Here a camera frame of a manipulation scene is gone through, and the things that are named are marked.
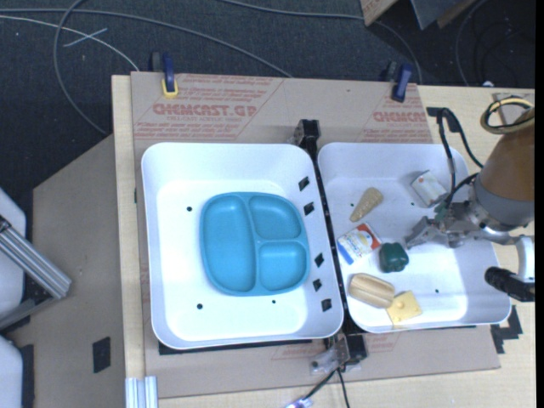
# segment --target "green toy object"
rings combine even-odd
[[[380,268],[383,272],[400,272],[408,264],[408,254],[400,243],[384,243],[380,248]]]

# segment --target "black cable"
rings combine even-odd
[[[439,125],[440,140],[442,141],[445,155],[448,159],[448,168],[450,169],[450,176],[451,176],[450,191],[453,192],[454,188],[456,187],[456,169],[455,169],[455,164],[453,162],[453,155],[451,154],[451,150],[450,150],[450,145],[448,144],[448,140],[445,137],[444,119],[443,119],[444,110],[445,109],[439,109],[438,113],[436,114],[436,123]]]
[[[457,119],[457,116],[450,109],[447,108],[441,109],[439,112],[445,115],[450,131],[453,133],[459,133],[461,135],[462,144],[465,146],[465,150],[467,151],[467,154],[472,159],[472,161],[476,163],[476,165],[478,165],[479,167],[484,167],[484,165],[476,158],[476,156],[470,149],[470,146],[468,146],[467,136],[465,135],[461,123]]]
[[[471,27],[472,27],[473,35],[476,38],[474,42],[474,47],[473,47],[473,72],[474,72],[474,75],[476,76],[476,80],[478,84],[482,84],[483,82],[485,82],[485,79],[482,77],[481,73],[479,72],[479,48],[482,45],[481,43],[484,41],[484,37],[487,35],[487,33],[491,29],[498,26],[509,26],[509,23],[507,23],[506,21],[491,23],[487,25],[481,32],[477,32],[474,26],[474,18],[472,18]]]
[[[470,86],[470,83],[468,83],[468,80],[467,78],[465,77],[465,73],[462,69],[462,65],[461,65],[461,58],[460,58],[460,55],[459,55],[459,44],[461,42],[461,35],[462,35],[462,31],[464,30],[465,26],[467,25],[467,23],[469,22],[469,20],[472,18],[472,16],[474,15],[474,13],[479,9],[481,8],[484,4],[486,4],[487,2],[489,2],[490,0],[480,0],[478,3],[476,3],[471,9],[470,11],[468,12],[467,16],[464,18],[464,20],[462,21],[461,25],[459,25],[459,29],[457,30],[457,35],[456,35],[456,43],[455,43],[455,57],[456,57],[456,67],[457,67],[457,70],[459,71],[459,75],[461,76],[461,79],[463,80],[463,82],[465,83],[465,85],[467,86]]]
[[[444,200],[444,205],[445,205],[445,208],[448,208],[450,205],[451,205],[451,202],[453,200],[453,196],[456,194],[456,192],[462,187],[464,186],[465,184],[469,184],[471,183],[475,178],[476,176],[478,175],[479,173],[474,173],[472,175],[469,175],[468,177],[466,177],[464,180],[461,181],[461,183],[459,183],[451,192],[450,194],[445,198]]]
[[[349,408],[348,391],[346,390],[346,383],[343,381],[342,371],[340,370],[340,367],[337,368],[337,372],[338,377],[340,378],[340,383],[342,384],[343,400],[346,403],[346,408]]]
[[[318,384],[313,387],[308,394],[306,394],[303,399],[309,399],[311,398],[314,394],[316,394],[319,390],[321,390],[323,388],[323,386],[328,383],[331,378],[334,376],[334,374],[337,372],[337,369],[333,370],[331,373],[329,373],[323,380],[321,380],[320,382],[318,382]]]
[[[503,38],[499,39],[498,41],[495,41],[492,45],[490,45],[487,50],[485,50],[484,55],[482,56],[482,59],[479,62],[479,70],[480,74],[482,75],[482,78],[485,79],[485,62],[489,56],[493,56],[497,62],[499,62],[510,74],[513,76],[514,85],[513,88],[517,88],[519,86],[518,76],[516,74],[516,71],[507,65],[506,62],[504,62],[502,59],[499,59],[496,55],[494,55],[492,52],[494,52],[497,48],[499,48],[502,44],[504,44],[506,41],[511,39],[512,37],[515,37],[521,33],[521,30],[515,30],[509,32],[507,35],[505,35]]]

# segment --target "toy sink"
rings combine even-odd
[[[467,166],[452,152],[461,181]],[[437,144],[331,143],[316,166],[336,239],[366,223],[382,243],[402,242],[422,216],[434,216],[412,181],[429,171],[450,186]],[[509,297],[485,282],[498,265],[488,241],[415,246],[391,273],[381,271],[377,249],[352,264],[338,255],[337,272],[315,165],[297,146],[159,143],[141,167],[151,322],[171,348],[329,337],[346,317],[341,285],[349,317],[368,332],[492,324],[510,313]],[[369,187],[383,202],[351,222]],[[461,188],[455,200],[466,198]],[[422,313],[393,324],[385,309],[350,297],[359,273],[412,293]]]
[[[452,150],[460,182],[468,176],[461,155]],[[319,152],[319,168],[335,236],[359,223],[369,224],[382,243],[402,242],[422,216],[434,217],[411,188],[411,182],[430,171],[446,189],[450,172],[444,148],[439,144],[347,144],[325,145]],[[361,195],[370,187],[379,189],[383,202],[358,223],[349,220]],[[454,201],[464,201],[461,188]],[[484,273],[497,266],[493,245],[468,241],[455,249],[438,242],[414,246],[409,263],[400,272],[384,273],[375,250],[367,258],[348,264],[340,255],[343,282],[349,285],[354,274],[364,273],[391,283],[397,294],[412,291],[422,314],[393,325],[385,309],[378,309],[347,296],[354,322],[368,332],[394,332],[450,326],[499,323],[510,313],[510,299],[485,282]]]
[[[343,302],[305,151],[160,143],[141,167],[160,341],[192,349],[339,330]]]

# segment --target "cardboard sheet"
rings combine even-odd
[[[417,87],[405,103],[390,99],[386,82],[345,82],[248,76],[177,75],[179,95],[165,99],[160,73],[133,73],[137,195],[140,160],[162,141],[281,143],[301,119],[320,122],[319,145],[339,142],[432,141]],[[175,352],[159,344],[150,323],[149,269],[143,198],[137,197],[146,375],[157,376],[160,398],[281,388],[317,383],[311,359],[322,340]],[[348,381],[406,377],[500,366],[488,326],[365,334],[368,358]]]
[[[33,191],[32,244],[72,284],[66,298],[8,335],[33,350],[25,391],[35,399],[25,406],[124,406],[115,176],[109,137]]]

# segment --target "white tray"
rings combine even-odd
[[[315,170],[305,151],[289,144],[160,143],[144,153],[141,166],[151,321],[159,340],[174,349],[192,349],[325,338],[339,330],[343,305]],[[309,184],[300,190],[304,178]],[[212,285],[201,261],[199,219],[208,199],[227,192],[275,194],[298,209],[311,263],[300,287],[240,297]],[[310,202],[314,211],[306,216],[304,206]]]
[[[453,150],[457,182],[467,177],[467,165]],[[411,181],[430,170],[448,190],[450,173],[442,145],[437,144],[349,144],[325,145],[318,163],[325,186],[335,236],[368,223],[385,242],[400,242],[411,233],[422,216],[434,216],[426,208]],[[383,202],[357,223],[349,220],[353,205],[364,190],[376,187]],[[467,189],[460,189],[454,201],[464,201]],[[409,263],[401,272],[383,273],[379,251],[351,265],[340,258],[343,282],[349,285],[353,274],[366,273],[394,285],[397,293],[411,290],[423,313],[393,325],[384,309],[350,297],[348,310],[355,323],[369,332],[395,332],[410,329],[470,326],[498,323],[510,312],[507,295],[489,286],[484,273],[497,266],[493,246],[488,241],[469,241],[450,249],[443,244],[426,243],[408,251]]]
[[[0,336],[0,406],[20,408],[23,390],[23,358],[20,351]]]

